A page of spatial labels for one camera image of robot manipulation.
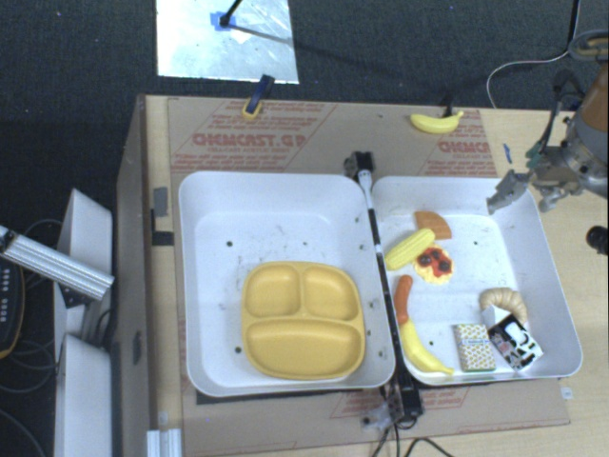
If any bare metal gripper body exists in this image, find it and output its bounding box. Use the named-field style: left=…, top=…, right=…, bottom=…
left=527, top=145, right=609, bottom=198

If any white plastic tray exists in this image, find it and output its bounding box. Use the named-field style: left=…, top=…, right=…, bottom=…
left=177, top=169, right=398, bottom=398
left=370, top=174, right=584, bottom=387

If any brown bread slice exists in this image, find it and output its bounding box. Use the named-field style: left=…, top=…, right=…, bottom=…
left=413, top=209, right=454, bottom=241

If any yellow banana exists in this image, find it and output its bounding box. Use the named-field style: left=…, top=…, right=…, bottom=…
left=398, top=318, right=456, bottom=377
left=409, top=109, right=465, bottom=136

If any yellow pizza slice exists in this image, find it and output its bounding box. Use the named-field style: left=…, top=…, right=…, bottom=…
left=412, top=245, right=455, bottom=287

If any beige croissant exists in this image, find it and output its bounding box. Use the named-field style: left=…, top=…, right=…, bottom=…
left=478, top=287, right=530, bottom=326

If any yellow corn cob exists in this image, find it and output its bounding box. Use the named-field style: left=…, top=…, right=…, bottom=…
left=383, top=227, right=437, bottom=272

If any thin black and white rod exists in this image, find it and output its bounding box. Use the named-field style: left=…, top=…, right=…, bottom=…
left=358, top=169, right=411, bottom=391

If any orange sausage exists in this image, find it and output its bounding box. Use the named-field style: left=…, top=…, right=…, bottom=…
left=392, top=273, right=415, bottom=326

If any white and black carton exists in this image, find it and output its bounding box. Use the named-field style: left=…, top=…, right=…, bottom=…
left=480, top=304, right=545, bottom=373

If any yellow patterned packet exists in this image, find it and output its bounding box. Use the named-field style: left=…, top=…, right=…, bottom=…
left=452, top=322, right=498, bottom=373

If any brown cardboard board red print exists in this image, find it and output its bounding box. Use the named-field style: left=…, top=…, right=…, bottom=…
left=167, top=96, right=572, bottom=447

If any yellow divided plate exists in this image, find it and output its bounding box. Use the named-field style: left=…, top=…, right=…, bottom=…
left=241, top=260, right=367, bottom=382

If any black cylinder on white bracket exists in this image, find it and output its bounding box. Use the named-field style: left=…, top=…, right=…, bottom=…
left=585, top=225, right=609, bottom=257

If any black block with thin wires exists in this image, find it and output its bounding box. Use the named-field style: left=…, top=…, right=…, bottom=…
left=379, top=382, right=425, bottom=424
left=344, top=150, right=378, bottom=179

